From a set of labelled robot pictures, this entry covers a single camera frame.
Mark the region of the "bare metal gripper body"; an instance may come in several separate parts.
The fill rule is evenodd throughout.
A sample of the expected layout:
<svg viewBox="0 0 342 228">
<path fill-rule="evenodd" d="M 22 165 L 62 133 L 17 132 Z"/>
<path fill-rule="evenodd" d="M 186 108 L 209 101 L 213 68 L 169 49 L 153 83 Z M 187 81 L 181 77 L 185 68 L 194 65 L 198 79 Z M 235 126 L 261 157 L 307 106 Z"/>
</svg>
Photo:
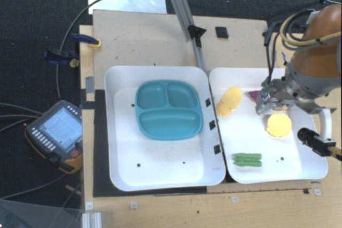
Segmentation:
<svg viewBox="0 0 342 228">
<path fill-rule="evenodd" d="M 265 84 L 261 89 L 261 95 L 270 98 L 286 99 L 288 108 L 297 106 L 308 114 L 318 114 L 324 109 L 330 113 L 337 110 L 336 107 L 324 107 L 315 102 L 317 96 L 305 92 L 296 82 L 288 79 L 273 79 L 269 84 Z M 272 109 L 268 103 L 268 112 Z"/>
</svg>

